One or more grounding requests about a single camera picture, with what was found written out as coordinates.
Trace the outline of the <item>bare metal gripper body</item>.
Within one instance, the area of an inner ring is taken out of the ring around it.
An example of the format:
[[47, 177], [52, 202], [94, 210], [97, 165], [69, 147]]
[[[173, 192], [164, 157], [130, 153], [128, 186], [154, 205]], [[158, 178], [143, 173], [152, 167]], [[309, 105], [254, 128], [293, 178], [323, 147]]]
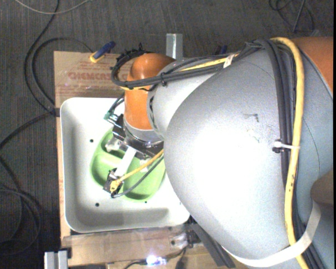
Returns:
[[126, 147], [132, 147], [141, 155], [154, 157], [164, 146], [163, 140], [159, 138], [152, 129], [140, 130], [129, 125], [124, 116], [120, 115], [113, 125], [113, 137]]

